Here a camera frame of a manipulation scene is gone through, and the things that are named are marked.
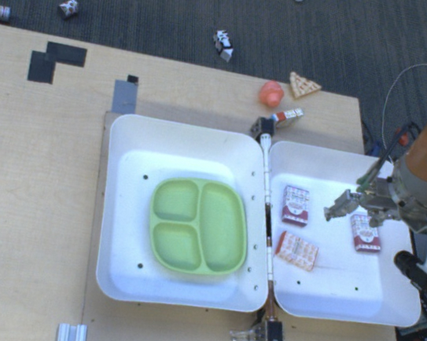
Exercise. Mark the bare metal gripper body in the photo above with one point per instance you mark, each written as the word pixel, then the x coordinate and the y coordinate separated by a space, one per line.
pixel 390 200

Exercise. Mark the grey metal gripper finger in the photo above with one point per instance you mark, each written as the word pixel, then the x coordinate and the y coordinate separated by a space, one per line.
pixel 341 206
pixel 376 220

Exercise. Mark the thin black and white rod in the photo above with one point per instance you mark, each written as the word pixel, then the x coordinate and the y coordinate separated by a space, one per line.
pixel 267 178

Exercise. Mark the white plastic tray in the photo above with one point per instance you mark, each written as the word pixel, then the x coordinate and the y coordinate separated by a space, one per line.
pixel 127 212
pixel 338 295

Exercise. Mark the red white and blue carton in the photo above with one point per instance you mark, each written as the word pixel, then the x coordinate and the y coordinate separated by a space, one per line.
pixel 288 116

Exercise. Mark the tan pizza slice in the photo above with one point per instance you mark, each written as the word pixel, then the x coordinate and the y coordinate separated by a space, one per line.
pixel 301 85

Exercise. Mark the green divided plate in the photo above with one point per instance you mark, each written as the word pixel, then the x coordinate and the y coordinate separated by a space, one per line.
pixel 213 225

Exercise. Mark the black and white carton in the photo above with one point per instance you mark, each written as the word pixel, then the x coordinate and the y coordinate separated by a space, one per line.
pixel 223 45

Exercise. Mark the white carton with red print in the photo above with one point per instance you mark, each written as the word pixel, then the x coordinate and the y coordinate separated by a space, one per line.
pixel 68 8

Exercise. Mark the black cylinder on white bracket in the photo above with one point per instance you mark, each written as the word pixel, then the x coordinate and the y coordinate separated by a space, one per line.
pixel 415 269

